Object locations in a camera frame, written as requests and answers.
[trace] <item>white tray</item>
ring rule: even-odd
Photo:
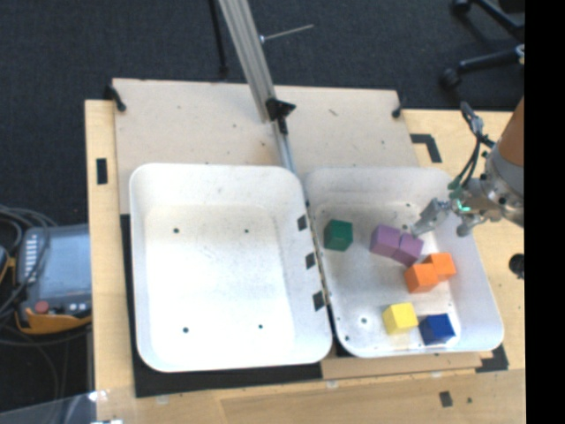
[[[136,335],[150,367],[326,356],[332,335],[314,299],[322,285],[306,262],[314,245],[296,176],[274,166],[145,164],[132,174],[130,206]]]
[[[406,267],[369,251],[377,224],[409,231],[409,224],[432,198],[447,199],[451,178],[435,168],[326,168],[305,179],[320,241],[321,267],[328,288],[335,330],[343,347],[358,357],[376,358],[426,352],[490,351],[503,337],[503,327],[490,284],[472,235],[457,237],[460,220],[450,215],[424,240],[427,254],[451,253],[457,274],[426,293],[409,293]],[[323,248],[323,231],[331,219],[353,224],[353,243],[345,251]],[[424,345],[418,328],[390,336],[382,312],[391,304],[411,302],[418,318],[448,314],[456,336],[446,344]]]

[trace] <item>green block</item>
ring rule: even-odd
[[[353,225],[349,222],[331,220],[324,229],[324,248],[345,251],[353,242]]]

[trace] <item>yellow block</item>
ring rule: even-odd
[[[418,317],[411,303],[396,303],[390,305],[382,313],[387,333],[394,335],[418,326]]]

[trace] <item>cube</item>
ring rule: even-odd
[[[422,254],[424,240],[421,238],[413,237],[408,232],[403,232],[400,237],[400,244],[398,249],[392,255],[392,259],[399,261],[406,267],[409,267],[418,260]]]
[[[383,311],[382,320],[389,335],[404,333],[418,326],[418,317],[410,302],[390,305]]]
[[[424,262],[433,264],[440,281],[446,281],[457,273],[456,265],[453,263],[453,258],[449,253],[428,254]]]
[[[400,235],[401,232],[397,228],[378,224],[371,234],[369,250],[371,253],[390,258],[400,246]]]
[[[428,315],[419,323],[418,328],[426,345],[445,344],[456,335],[447,314]]]
[[[345,251],[353,242],[353,224],[330,220],[324,229],[324,248]]]
[[[410,293],[429,292],[440,282],[431,263],[413,264],[404,271]]]

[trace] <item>office chair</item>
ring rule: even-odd
[[[473,4],[478,5],[499,25],[519,42],[514,48],[494,52],[482,57],[464,59],[456,68],[448,68],[440,76],[440,84],[445,89],[457,87],[462,81],[462,75],[468,72],[493,68],[507,64],[525,63],[524,26],[525,23],[517,22],[511,14],[525,14],[525,0],[498,0],[498,6],[489,0],[452,0],[451,11],[457,17],[464,17],[471,10]]]

